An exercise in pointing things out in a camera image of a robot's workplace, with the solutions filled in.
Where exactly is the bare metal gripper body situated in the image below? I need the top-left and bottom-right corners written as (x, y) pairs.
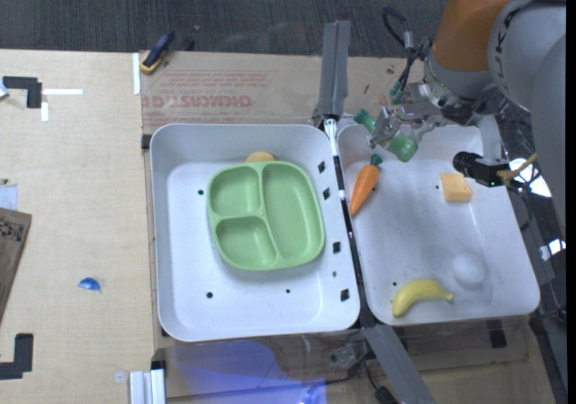
top-left (397, 81), bottom-right (488, 126)

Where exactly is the green plastic bottle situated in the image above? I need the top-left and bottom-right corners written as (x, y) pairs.
top-left (353, 108), bottom-right (419, 164)

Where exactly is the orange toy carrot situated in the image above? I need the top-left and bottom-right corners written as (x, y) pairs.
top-left (348, 153), bottom-right (384, 218)

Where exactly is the yellow bread slice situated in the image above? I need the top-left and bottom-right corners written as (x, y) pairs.
top-left (439, 172), bottom-right (473, 203)

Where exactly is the thin black and white rod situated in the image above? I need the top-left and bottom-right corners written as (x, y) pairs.
top-left (323, 118), bottom-right (375, 328)

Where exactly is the white plastic tray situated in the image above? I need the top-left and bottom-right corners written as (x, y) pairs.
top-left (148, 122), bottom-right (362, 344)
top-left (336, 121), bottom-right (542, 328)

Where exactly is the green divided plate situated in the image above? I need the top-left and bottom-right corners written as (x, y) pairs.
top-left (206, 160), bottom-right (327, 272)

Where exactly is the white egg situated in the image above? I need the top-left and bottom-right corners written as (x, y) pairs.
top-left (451, 252), bottom-right (488, 287)

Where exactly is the brown cardboard board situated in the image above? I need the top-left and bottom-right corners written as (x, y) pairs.
top-left (139, 49), bottom-right (544, 400)

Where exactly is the yellow banana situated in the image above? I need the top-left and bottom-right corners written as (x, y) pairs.
top-left (391, 278), bottom-right (455, 319)

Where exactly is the brown paper packet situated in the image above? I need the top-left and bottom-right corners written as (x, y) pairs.
top-left (0, 207), bottom-right (33, 323)

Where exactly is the black cylinder on white bracket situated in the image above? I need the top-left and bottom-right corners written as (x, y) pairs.
top-left (452, 113), bottom-right (513, 189)

